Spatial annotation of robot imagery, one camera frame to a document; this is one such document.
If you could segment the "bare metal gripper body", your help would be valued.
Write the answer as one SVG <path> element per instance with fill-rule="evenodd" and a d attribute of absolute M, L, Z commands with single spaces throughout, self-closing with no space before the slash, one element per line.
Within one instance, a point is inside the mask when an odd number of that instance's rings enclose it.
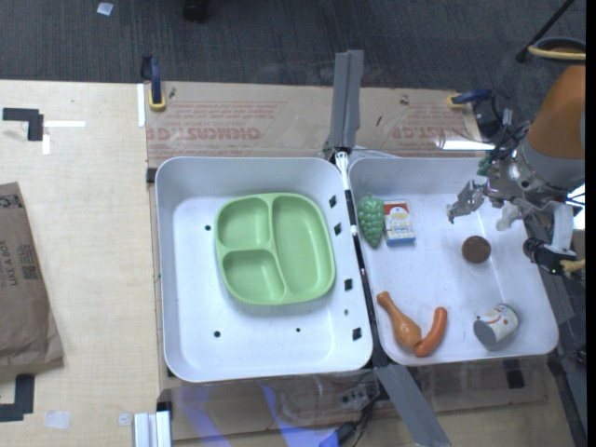
<path fill-rule="evenodd" d="M 550 202 L 565 201 L 565 191 L 538 176 L 523 158 L 482 161 L 481 175 L 486 177 L 483 193 L 494 204 L 545 209 Z"/>

